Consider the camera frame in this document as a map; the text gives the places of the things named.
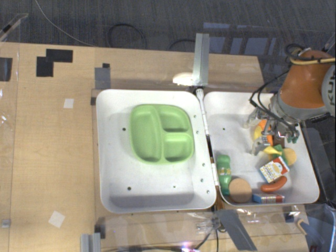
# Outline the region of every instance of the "white tape square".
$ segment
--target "white tape square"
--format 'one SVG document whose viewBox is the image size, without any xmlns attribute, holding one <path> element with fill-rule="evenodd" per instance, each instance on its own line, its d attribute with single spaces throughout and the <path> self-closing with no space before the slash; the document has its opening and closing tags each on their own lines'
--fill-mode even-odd
<svg viewBox="0 0 336 252">
<path fill-rule="evenodd" d="M 74 99 L 65 99 L 63 108 L 74 108 Z"/>
<path fill-rule="evenodd" d="M 62 226 L 64 219 L 65 219 L 64 215 L 62 215 L 57 211 L 54 211 L 49 219 L 49 223 L 57 228 L 60 228 Z"/>
</svg>

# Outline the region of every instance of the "yellow cable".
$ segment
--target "yellow cable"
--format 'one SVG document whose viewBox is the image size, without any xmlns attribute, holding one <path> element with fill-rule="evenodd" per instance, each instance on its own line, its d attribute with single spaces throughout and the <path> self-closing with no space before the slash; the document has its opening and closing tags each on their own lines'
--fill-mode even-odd
<svg viewBox="0 0 336 252">
<path fill-rule="evenodd" d="M 317 65 L 317 64 L 326 64 L 329 62 L 335 62 L 335 58 L 312 60 L 312 61 L 300 61 L 300 60 L 294 60 L 293 58 L 289 59 L 290 62 L 294 65 Z"/>
</svg>

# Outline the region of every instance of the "dark floor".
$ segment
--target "dark floor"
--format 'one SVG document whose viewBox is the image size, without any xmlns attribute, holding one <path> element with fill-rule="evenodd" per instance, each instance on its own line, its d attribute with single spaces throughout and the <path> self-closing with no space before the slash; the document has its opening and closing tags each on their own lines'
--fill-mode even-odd
<svg viewBox="0 0 336 252">
<path fill-rule="evenodd" d="M 211 52 L 257 55 L 265 80 L 286 68 L 284 46 L 322 49 L 335 33 L 336 0 L 38 0 L 45 15 L 72 37 L 99 47 L 193 51 L 209 33 Z M 0 27 L 28 13 L 25 43 L 83 45 L 51 25 L 34 0 L 0 0 Z M 111 27 L 115 24 L 130 26 Z M 335 121 L 324 122 L 324 146 L 335 161 Z"/>
</svg>

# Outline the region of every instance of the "sausage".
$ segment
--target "sausage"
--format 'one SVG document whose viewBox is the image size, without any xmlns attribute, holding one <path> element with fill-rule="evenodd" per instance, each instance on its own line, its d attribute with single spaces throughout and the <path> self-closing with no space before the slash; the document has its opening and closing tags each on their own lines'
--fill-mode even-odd
<svg viewBox="0 0 336 252">
<path fill-rule="evenodd" d="M 264 184 L 261 186 L 262 192 L 273 192 L 281 189 L 285 183 L 287 182 L 287 177 L 281 176 L 278 180 L 276 180 L 274 183 L 270 184 Z"/>
</svg>

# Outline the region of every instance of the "wooden table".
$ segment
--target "wooden table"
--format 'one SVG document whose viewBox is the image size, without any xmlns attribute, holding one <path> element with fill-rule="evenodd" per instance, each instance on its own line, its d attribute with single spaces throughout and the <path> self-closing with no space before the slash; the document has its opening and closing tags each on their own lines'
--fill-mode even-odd
<svg viewBox="0 0 336 252">
<path fill-rule="evenodd" d="M 36 57 L 45 56 L 47 48 L 73 50 L 73 62 L 54 63 L 54 77 L 36 77 Z M 15 59 L 18 49 L 19 61 Z M 12 115 L 16 124 L 14 153 L 6 155 L 7 162 L 13 161 L 7 169 L 4 160 L 0 165 L 0 219 L 12 222 L 9 229 L 0 229 L 0 251 L 79 251 L 81 234 L 92 234 L 99 217 L 115 223 L 119 236 L 125 233 L 123 238 L 129 245 L 139 241 L 139 229 L 148 242 L 162 243 L 164 236 L 157 237 L 153 227 L 160 223 L 170 238 L 180 234 L 181 225 L 184 232 L 188 226 L 193 228 L 187 237 L 195 243 L 203 238 L 193 237 L 195 219 L 188 213 L 122 217 L 104 211 L 97 192 L 95 196 L 93 163 L 90 100 L 95 68 L 110 64 L 113 88 L 183 89 L 172 85 L 172 78 L 180 72 L 192 72 L 193 53 L 6 43 L 0 46 L 0 57 L 14 57 L 13 64 L 19 67 L 18 82 L 13 78 L 0 82 L 3 91 L 17 91 L 17 108 L 13 98 L 7 104 L 0 100 L 3 112 L 15 114 L 16 109 L 16 118 Z M 263 80 L 256 57 L 210 55 L 209 82 L 216 89 L 252 91 Z M 64 108 L 66 99 L 74 99 L 73 108 Z M 59 228 L 48 222 L 54 211 L 65 216 Z M 247 217 L 244 225 L 260 251 L 280 251 L 279 247 L 306 251 L 303 234 L 285 223 L 280 211 L 265 209 L 262 225 L 266 228 L 262 230 L 249 221 L 248 214 L 241 214 L 241 218 Z M 158 217 L 164 220 L 157 222 Z M 227 233 L 220 238 L 221 249 L 234 250 Z M 113 247 L 114 241 L 122 242 L 105 239 L 102 245 Z M 215 251 L 215 243 L 212 235 L 202 251 Z"/>
</svg>

